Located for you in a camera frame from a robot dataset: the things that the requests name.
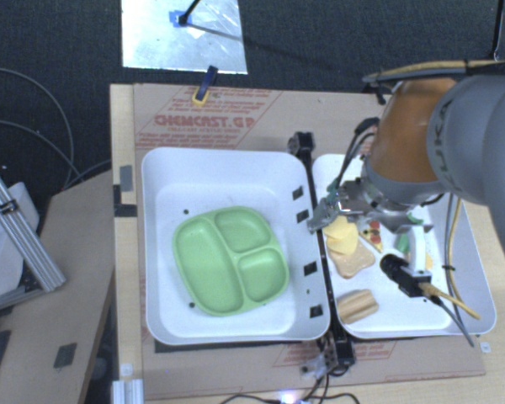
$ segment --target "black carpet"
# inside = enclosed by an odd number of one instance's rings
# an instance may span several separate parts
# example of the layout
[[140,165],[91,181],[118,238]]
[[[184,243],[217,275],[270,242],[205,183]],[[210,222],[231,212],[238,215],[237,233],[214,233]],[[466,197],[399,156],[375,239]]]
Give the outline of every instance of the black carpet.
[[[249,74],[220,75],[217,85],[351,92],[380,68],[486,56],[497,7],[497,0],[238,2]],[[192,72],[124,69],[120,15],[120,0],[0,0],[0,67],[56,96],[71,121],[80,171],[110,157],[110,83],[201,80]],[[37,130],[68,151],[55,105],[26,80],[1,72],[0,120]],[[25,181],[43,209],[63,187],[67,165],[35,136],[0,125],[0,173],[7,183]]]

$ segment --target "black rod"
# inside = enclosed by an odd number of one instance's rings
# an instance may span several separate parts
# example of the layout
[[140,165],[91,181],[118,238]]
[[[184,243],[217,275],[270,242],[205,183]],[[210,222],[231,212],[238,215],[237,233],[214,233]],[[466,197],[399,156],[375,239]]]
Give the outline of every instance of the black rod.
[[497,58],[497,48],[499,46],[499,38],[502,33],[502,21],[503,21],[503,4],[505,0],[497,0],[497,13],[496,13],[496,25],[494,27],[494,39],[492,40],[492,49],[488,55],[492,59]]
[[178,17],[178,23],[179,25],[187,25],[187,20],[189,19],[189,15],[194,11],[194,8],[196,8],[196,5],[200,3],[200,0],[194,0],[191,5],[189,6],[189,9],[183,14]]

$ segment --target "silver square sheet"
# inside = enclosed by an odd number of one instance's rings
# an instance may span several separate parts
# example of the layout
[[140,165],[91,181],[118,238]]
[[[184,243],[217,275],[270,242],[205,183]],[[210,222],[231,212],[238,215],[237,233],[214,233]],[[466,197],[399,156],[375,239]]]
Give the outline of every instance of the silver square sheet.
[[123,65],[247,74],[237,0],[201,0],[185,27],[177,14],[193,0],[121,0]]

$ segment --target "green plate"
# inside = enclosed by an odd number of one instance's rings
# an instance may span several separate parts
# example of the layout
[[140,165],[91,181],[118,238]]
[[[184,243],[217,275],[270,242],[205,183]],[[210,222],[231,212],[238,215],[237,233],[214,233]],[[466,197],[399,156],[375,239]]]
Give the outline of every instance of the green plate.
[[279,242],[251,208],[233,206],[186,220],[174,232],[173,251],[195,304],[214,316],[251,310],[288,285]]

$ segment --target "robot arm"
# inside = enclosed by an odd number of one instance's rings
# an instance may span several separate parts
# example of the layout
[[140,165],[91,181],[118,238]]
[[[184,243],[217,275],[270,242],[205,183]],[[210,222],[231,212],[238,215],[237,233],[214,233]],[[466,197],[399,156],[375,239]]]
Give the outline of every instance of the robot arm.
[[505,75],[406,81],[381,119],[361,178],[322,199],[309,229],[366,215],[394,232],[431,196],[487,205],[505,252]]

